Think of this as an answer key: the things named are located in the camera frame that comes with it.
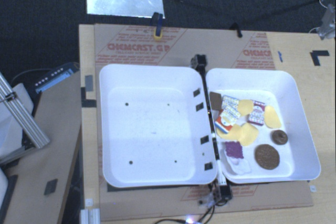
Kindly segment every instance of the large brown cookie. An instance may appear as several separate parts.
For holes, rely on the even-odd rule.
[[[278,151],[268,144],[257,146],[254,156],[257,163],[264,169],[272,170],[280,163]]]
[[[275,130],[272,132],[272,140],[277,145],[285,145],[288,141],[288,136],[282,130]]]

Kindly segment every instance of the plastic tray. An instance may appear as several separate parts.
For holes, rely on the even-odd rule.
[[[282,123],[281,130],[288,134],[285,145],[276,145],[271,140],[270,129],[258,126],[259,135],[249,146],[243,147],[244,159],[250,172],[236,174],[224,153],[225,139],[217,137],[222,170],[226,178],[238,184],[312,180],[319,176],[321,166],[304,114],[294,78],[283,71],[212,69],[206,76],[209,92],[225,94],[237,99],[252,99],[272,105]],[[218,111],[213,111],[217,118]],[[237,124],[247,122],[247,116]],[[280,155],[279,166],[273,170],[261,168],[254,159],[255,148],[260,144],[273,146]]]
[[[187,67],[100,71],[103,174],[115,187],[208,184],[217,166],[201,76]]]

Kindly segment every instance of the yellow and blue clip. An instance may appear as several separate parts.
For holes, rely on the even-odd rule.
[[[156,25],[153,34],[155,40],[160,40],[162,38],[162,21],[163,21],[163,14],[154,12],[151,18],[150,26],[154,24]]]

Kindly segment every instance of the brown cookie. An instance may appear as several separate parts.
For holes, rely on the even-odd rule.
[[[275,130],[272,132],[272,140],[277,145],[285,145],[288,141],[288,136],[282,130]]]
[[[264,169],[272,170],[278,167],[280,156],[278,151],[268,144],[257,146],[254,157],[257,163]]]

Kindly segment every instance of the yellow potato chip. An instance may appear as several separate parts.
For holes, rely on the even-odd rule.
[[[241,137],[239,138],[239,142],[242,146],[249,146],[254,142],[257,138],[259,131],[252,124],[245,123],[241,127]]]
[[[216,133],[224,139],[227,140],[238,140],[240,139],[240,136],[242,135],[242,128],[238,124],[234,124],[231,128],[231,130],[225,134],[220,129],[216,128]]]
[[[237,110],[242,116],[246,116],[253,111],[253,106],[252,100],[243,99],[239,101]]]
[[[281,122],[273,106],[267,105],[264,112],[265,124],[270,128],[280,128]]]

